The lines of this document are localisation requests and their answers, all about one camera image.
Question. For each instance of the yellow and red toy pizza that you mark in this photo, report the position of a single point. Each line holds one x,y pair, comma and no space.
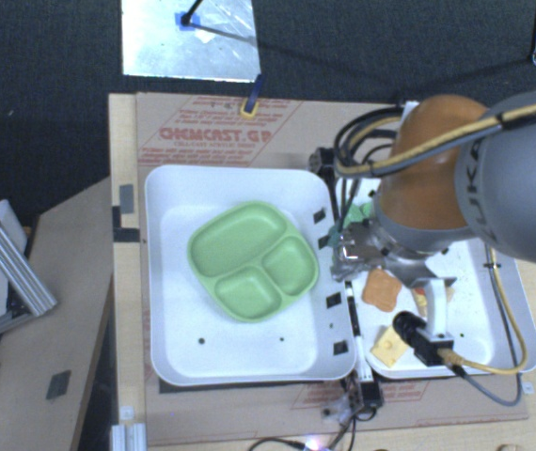
419,301

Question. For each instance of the brown cardboard board, red print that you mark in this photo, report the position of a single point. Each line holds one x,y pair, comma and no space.
230,416

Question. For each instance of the white plastic tray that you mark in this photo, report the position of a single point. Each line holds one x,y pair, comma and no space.
477,327
249,350

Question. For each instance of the light green toy vegetable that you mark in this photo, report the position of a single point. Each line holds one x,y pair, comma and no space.
356,213

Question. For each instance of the thin black and white rod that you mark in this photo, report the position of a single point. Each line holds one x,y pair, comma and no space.
355,327

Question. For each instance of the orange toy bread slice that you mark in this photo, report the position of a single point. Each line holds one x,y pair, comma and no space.
381,291

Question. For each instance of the green divided plate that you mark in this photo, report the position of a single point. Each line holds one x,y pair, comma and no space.
230,252

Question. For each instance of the black cylinder on white bracket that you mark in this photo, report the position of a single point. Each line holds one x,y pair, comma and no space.
420,338

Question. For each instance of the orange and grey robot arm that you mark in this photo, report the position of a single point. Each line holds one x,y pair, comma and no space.
508,181

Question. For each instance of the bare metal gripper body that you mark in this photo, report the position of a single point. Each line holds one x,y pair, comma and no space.
361,252

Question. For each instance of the yellow toy cheese wedge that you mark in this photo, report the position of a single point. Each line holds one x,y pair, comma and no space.
388,348

